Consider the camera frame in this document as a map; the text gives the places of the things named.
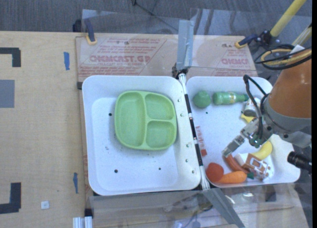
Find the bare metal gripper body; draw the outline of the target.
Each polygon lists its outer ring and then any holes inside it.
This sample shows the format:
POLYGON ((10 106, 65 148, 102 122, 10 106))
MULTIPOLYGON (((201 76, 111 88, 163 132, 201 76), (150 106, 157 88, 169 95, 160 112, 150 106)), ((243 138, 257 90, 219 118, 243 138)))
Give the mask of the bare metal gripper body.
POLYGON ((243 117, 246 125, 241 130, 241 135, 246 138, 253 147, 260 147, 272 136, 272 130, 266 124, 261 124, 261 120, 256 117, 243 117))

